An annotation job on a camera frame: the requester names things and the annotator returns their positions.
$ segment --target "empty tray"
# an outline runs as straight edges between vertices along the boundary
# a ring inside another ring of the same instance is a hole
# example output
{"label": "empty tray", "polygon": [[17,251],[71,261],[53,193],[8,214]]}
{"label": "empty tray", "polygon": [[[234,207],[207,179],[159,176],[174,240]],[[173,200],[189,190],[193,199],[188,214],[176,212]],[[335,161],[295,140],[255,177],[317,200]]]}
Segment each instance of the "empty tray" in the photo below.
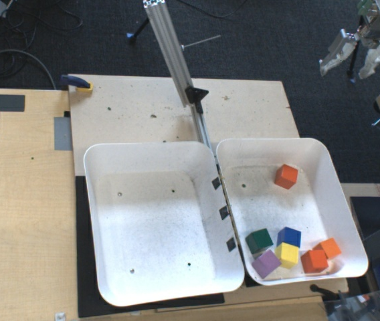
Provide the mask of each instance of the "empty tray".
{"label": "empty tray", "polygon": [[84,168],[98,287],[108,303],[131,306],[241,286],[244,266],[205,145],[95,144]]}

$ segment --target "black bracket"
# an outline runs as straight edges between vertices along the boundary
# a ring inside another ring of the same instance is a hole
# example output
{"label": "black bracket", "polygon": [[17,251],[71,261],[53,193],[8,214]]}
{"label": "black bracket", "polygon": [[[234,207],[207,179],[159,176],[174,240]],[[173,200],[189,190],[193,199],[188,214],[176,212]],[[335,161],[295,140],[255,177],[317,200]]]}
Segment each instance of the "black bracket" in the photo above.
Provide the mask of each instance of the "black bracket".
{"label": "black bracket", "polygon": [[189,86],[185,89],[185,93],[187,95],[189,103],[195,104],[196,111],[199,114],[203,114],[201,101],[204,97],[206,97],[206,95],[208,95],[209,92],[204,89]]}
{"label": "black bracket", "polygon": [[340,295],[336,294],[330,290],[320,288],[316,284],[312,284],[310,286],[310,290],[313,292],[319,292],[322,294],[322,300],[323,301],[334,301],[334,300],[340,300]]}

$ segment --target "wooden cube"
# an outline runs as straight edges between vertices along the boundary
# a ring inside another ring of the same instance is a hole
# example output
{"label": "wooden cube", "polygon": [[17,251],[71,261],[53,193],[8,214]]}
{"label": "wooden cube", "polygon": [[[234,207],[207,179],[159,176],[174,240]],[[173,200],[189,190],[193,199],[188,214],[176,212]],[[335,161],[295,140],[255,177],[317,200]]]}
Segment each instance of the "wooden cube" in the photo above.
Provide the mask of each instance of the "wooden cube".
{"label": "wooden cube", "polygon": [[291,269],[298,263],[298,247],[289,243],[281,243],[275,249],[276,257],[281,261],[281,268]]}
{"label": "wooden cube", "polygon": [[289,189],[297,182],[298,170],[287,164],[282,165],[276,171],[275,184]]}
{"label": "wooden cube", "polygon": [[293,228],[284,227],[278,233],[278,240],[276,242],[276,246],[279,246],[281,243],[289,243],[290,245],[300,247],[301,239],[302,232],[297,231]]}
{"label": "wooden cube", "polygon": [[317,274],[328,267],[325,252],[321,249],[310,249],[301,259],[303,270],[307,274]]}
{"label": "wooden cube", "polygon": [[272,238],[266,228],[252,232],[245,240],[252,254],[260,253],[273,245]]}
{"label": "wooden cube", "polygon": [[321,241],[313,249],[323,250],[327,259],[332,259],[342,253],[334,238]]}
{"label": "wooden cube", "polygon": [[261,278],[266,278],[280,265],[281,261],[271,249],[268,249],[252,263],[253,268],[256,269]]}

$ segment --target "black clip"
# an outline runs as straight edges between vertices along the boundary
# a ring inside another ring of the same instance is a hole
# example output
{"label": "black clip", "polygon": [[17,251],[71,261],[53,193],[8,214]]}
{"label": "black clip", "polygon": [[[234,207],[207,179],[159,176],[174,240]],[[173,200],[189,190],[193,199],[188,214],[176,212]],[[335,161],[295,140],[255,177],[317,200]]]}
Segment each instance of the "black clip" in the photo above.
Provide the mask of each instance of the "black clip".
{"label": "black clip", "polygon": [[185,89],[185,93],[187,95],[189,103],[195,104],[196,111],[199,114],[203,114],[201,101],[204,97],[206,97],[206,95],[208,95],[209,92],[204,89],[189,86]]}

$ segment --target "yellow cube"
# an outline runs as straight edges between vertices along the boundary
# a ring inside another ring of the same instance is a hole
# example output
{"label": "yellow cube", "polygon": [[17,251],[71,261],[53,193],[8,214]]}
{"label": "yellow cube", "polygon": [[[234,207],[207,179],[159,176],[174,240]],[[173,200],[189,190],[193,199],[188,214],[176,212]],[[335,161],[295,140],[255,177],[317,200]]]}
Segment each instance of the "yellow cube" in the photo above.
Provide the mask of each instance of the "yellow cube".
{"label": "yellow cube", "polygon": [[275,249],[276,257],[281,261],[281,268],[291,269],[298,263],[298,247],[289,243],[281,243]]}

